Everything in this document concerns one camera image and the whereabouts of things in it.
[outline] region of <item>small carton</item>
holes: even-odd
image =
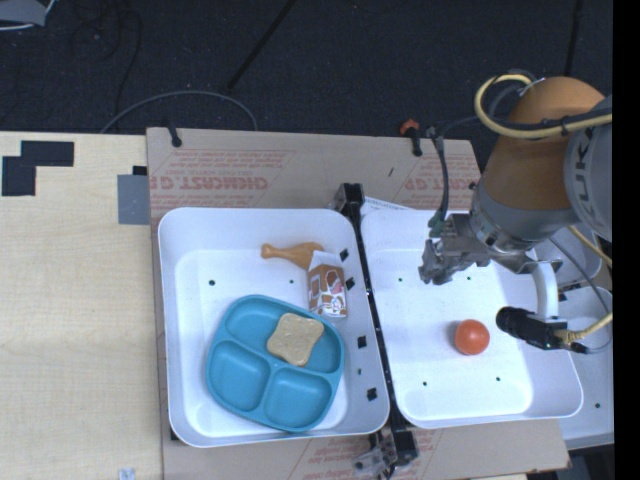
[[[307,280],[309,310],[319,316],[343,318],[347,316],[347,297],[344,271],[340,258],[324,251],[314,251]]]

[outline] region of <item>blue divided plate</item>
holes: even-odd
[[[285,313],[324,325],[304,367],[267,350],[267,340]],[[222,317],[207,357],[207,387],[218,403],[236,414],[287,432],[304,432],[327,415],[343,365],[344,344],[332,325],[287,302],[248,295]]]

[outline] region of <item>toy bread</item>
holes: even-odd
[[[305,366],[323,333],[324,325],[319,320],[285,313],[267,340],[267,350],[290,364]]]

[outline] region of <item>black metal bracket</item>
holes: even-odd
[[[384,371],[385,381],[387,383],[387,392],[389,393],[389,401],[391,407],[389,412],[388,424],[391,428],[391,434],[396,446],[396,453],[398,454],[397,464],[405,465],[418,456],[418,449],[416,447],[413,434],[408,429],[410,423],[405,419],[404,416],[402,416],[400,410],[398,409],[395,391],[393,389],[393,380],[391,379],[389,358],[387,357],[387,349],[384,343],[384,336],[382,335],[380,318],[378,317],[378,309],[376,307],[376,301],[373,296],[371,276],[369,273],[367,255],[360,227],[362,223],[362,214],[360,212],[360,209],[364,204],[364,201],[364,190],[361,184],[343,183],[342,185],[340,185],[340,188],[334,196],[332,206],[336,211],[339,211],[342,215],[349,219],[356,234],[358,253],[360,254],[360,263],[362,265],[362,273],[364,275],[364,283],[367,291],[369,308],[371,310],[371,316],[373,317],[376,339],[378,341],[378,348],[380,349],[380,359],[382,361],[382,368]]]

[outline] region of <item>tomato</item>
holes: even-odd
[[[456,328],[455,344],[463,354],[474,356],[484,352],[489,340],[489,329],[478,320],[463,320]]]

